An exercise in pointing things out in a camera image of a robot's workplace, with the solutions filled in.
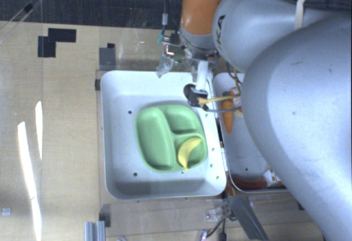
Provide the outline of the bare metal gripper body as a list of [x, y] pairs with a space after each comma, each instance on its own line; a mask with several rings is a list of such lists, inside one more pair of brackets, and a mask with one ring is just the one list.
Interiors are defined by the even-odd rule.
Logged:
[[212, 35], [193, 35], [187, 32], [175, 32], [163, 37], [166, 54], [177, 62], [185, 62], [198, 67], [202, 61], [208, 67], [217, 67], [219, 54], [215, 49]]

